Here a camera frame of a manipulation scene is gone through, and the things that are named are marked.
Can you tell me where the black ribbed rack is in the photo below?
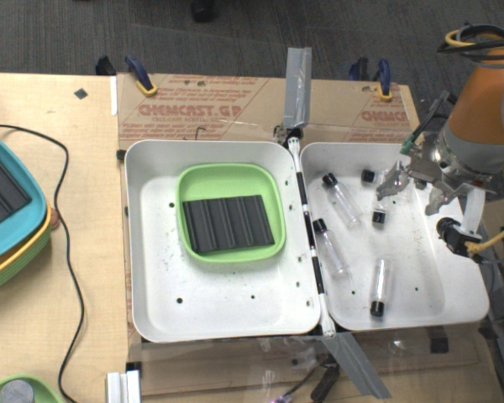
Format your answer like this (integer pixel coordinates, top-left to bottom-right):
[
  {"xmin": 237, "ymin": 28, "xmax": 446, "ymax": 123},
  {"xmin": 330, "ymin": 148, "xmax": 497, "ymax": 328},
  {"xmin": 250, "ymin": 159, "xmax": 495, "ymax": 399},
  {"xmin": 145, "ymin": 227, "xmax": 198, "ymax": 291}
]
[
  {"xmin": 0, "ymin": 153, "xmax": 32, "ymax": 235},
  {"xmin": 181, "ymin": 194, "xmax": 276, "ymax": 255}
]

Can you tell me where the black chair caster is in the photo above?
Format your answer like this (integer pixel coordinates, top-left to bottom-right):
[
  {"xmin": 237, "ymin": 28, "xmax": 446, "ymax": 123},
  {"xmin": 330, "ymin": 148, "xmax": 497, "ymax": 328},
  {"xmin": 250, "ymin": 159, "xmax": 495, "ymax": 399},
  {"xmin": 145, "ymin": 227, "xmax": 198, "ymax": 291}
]
[{"xmin": 190, "ymin": 0, "xmax": 218, "ymax": 24}]

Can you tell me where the thin black and white rod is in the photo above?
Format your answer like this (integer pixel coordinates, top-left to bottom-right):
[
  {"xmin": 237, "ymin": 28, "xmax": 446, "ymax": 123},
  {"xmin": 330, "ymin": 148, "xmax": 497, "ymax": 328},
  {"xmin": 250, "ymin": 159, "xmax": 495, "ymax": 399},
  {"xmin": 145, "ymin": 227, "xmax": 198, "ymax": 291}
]
[{"xmin": 286, "ymin": 137, "xmax": 337, "ymax": 338}]

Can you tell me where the black cylinder on white bracket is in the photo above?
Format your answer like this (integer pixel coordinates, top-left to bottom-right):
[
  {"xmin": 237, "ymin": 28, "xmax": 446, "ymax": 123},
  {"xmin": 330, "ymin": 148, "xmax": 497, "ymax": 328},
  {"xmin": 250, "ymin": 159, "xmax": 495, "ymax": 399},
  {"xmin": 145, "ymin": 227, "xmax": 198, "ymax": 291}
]
[{"xmin": 435, "ymin": 186, "xmax": 486, "ymax": 257}]

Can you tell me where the green plate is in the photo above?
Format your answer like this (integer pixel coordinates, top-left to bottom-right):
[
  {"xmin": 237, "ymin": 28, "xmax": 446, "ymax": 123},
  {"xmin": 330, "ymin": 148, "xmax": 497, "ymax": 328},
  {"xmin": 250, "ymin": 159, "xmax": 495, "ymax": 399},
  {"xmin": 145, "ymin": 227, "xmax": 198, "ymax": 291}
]
[
  {"xmin": 0, "ymin": 373, "xmax": 65, "ymax": 403},
  {"xmin": 0, "ymin": 220, "xmax": 53, "ymax": 296},
  {"xmin": 176, "ymin": 162, "xmax": 288, "ymax": 264}
]

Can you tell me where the brown cardboard board, red print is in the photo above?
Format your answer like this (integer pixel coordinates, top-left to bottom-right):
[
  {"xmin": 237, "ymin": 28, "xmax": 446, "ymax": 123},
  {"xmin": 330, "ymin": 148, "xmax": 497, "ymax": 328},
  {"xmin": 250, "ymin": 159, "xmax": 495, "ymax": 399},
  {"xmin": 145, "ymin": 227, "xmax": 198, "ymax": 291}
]
[{"xmin": 116, "ymin": 72, "xmax": 480, "ymax": 396}]

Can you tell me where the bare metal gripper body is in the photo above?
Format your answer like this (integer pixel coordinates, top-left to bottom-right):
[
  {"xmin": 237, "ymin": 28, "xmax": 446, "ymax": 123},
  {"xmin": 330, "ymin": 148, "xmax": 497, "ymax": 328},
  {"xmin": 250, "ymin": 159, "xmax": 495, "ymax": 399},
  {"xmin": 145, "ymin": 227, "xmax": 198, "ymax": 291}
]
[{"xmin": 404, "ymin": 134, "xmax": 496, "ymax": 200}]

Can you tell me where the grey cylinder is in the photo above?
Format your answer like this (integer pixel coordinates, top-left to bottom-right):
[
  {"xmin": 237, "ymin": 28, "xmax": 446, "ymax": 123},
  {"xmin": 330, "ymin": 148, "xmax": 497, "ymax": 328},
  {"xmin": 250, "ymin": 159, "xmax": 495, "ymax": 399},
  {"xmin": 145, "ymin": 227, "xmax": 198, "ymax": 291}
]
[{"xmin": 0, "ymin": 379, "xmax": 36, "ymax": 403}]

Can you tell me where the yellow plate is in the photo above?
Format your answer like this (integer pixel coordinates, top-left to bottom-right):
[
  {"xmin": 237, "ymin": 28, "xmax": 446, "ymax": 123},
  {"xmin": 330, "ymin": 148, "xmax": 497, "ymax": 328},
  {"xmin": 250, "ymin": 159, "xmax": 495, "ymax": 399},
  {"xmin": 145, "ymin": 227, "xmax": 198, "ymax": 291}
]
[{"xmin": 0, "ymin": 201, "xmax": 53, "ymax": 283}]

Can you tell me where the white plastic tray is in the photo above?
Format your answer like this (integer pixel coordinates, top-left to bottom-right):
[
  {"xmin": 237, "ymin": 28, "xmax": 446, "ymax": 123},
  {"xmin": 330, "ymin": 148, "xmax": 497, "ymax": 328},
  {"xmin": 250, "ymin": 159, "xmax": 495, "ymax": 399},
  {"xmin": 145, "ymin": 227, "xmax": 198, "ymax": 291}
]
[
  {"xmin": 123, "ymin": 139, "xmax": 323, "ymax": 344},
  {"xmin": 298, "ymin": 141, "xmax": 491, "ymax": 332}
]

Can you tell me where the blue plate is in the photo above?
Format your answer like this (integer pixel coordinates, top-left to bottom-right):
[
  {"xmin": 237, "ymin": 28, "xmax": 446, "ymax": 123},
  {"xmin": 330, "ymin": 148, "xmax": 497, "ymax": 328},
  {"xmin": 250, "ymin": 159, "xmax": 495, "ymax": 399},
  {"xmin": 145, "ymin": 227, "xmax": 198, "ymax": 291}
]
[{"xmin": 0, "ymin": 133, "xmax": 49, "ymax": 266}]

